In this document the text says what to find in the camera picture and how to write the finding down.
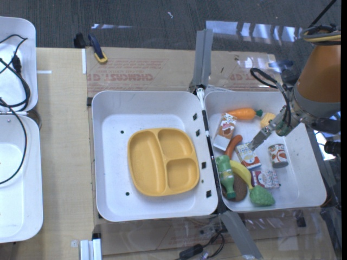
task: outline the blue and yellow tool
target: blue and yellow tool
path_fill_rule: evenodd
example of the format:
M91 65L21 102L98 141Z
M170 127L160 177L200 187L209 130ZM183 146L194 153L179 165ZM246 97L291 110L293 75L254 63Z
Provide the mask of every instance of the blue and yellow tool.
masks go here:
M94 56L98 60L99 63L106 63L107 62L107 56L105 53L101 50L100 44L97 40L97 38L94 36L93 33L88 34L88 39L91 42L91 46L94 48Z

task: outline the toy carrot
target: toy carrot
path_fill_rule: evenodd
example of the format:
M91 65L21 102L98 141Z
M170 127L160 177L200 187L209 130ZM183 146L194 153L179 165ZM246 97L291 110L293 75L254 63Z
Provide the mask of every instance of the toy carrot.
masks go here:
M238 119L250 120L256 115L262 116L262 110L255 111L252 108L239 108L227 112L228 114L237 117Z

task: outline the yellow banana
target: yellow banana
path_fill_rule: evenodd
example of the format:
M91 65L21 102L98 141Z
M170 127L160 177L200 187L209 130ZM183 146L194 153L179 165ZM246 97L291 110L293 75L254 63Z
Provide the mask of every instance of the yellow banana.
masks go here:
M236 162L234 160L230 160L230 166L232 167L232 171L236 173L239 177L243 179L248 185L248 188L253 189L252 186L252 175L248 168L246 168L243 164Z

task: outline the transparent plastic sheet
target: transparent plastic sheet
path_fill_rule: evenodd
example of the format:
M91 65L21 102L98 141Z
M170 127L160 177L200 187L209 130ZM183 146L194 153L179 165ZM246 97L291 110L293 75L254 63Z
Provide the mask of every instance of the transparent plastic sheet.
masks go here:
M277 81L286 81L290 85L312 51L309 43L298 38L301 28L219 21L207 21L206 27L214 31L207 91L273 91L251 77L251 67L262 69ZM120 25L96 25L92 31L96 37L108 34L112 41L100 44L108 57L108 62L103 65L96 61L92 47L86 49L89 98L103 90L189 91L194 73L195 41L187 40L192 40L192 36L179 39L177 36L182 31L171 30L172 35L168 36L160 28ZM144 31L152 32L152 38L141 41L143 39L137 34ZM131 45L122 43L129 37ZM327 163L322 159L321 150L317 151L320 168L329 169L335 164L340 168L338 158L330 158ZM328 182L328 194L330 190L333 192L332 198L327 197L322 208L240 214L264 259L339 259L342 254L341 211L340 198L336 198L334 188L340 185L340 181L331 179L331 171L323 171L322 175ZM110 223L98 217L97 210L95 216L94 233L104 236L105 259L177 259L184 248L199 242L207 243L215 232L210 227L211 219L213 223L219 220L218 216L211 215L206 218ZM156 234L156 238L149 238L152 234ZM171 240L168 244L165 238L170 236L175 242ZM240 254L230 236L226 239L223 251L213 259L252 259L252 256ZM218 247L216 241L209 253Z

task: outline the table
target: table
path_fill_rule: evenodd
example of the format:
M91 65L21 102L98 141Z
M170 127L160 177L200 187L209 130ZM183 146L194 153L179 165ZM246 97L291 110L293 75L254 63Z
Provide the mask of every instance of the table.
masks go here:
M13 245L11 260L75 260L79 258L79 241L91 239L96 219L82 52L80 49L37 48L37 70L44 222L36 236ZM311 219L306 220L307 227L302 234L256 240L264 258L297 259L314 255L334 259L333 247L327 242L326 224L316 209L309 209L306 217ZM181 250L138 252L105 256L105 259L174 259ZM219 256L220 259L243 259L232 242Z

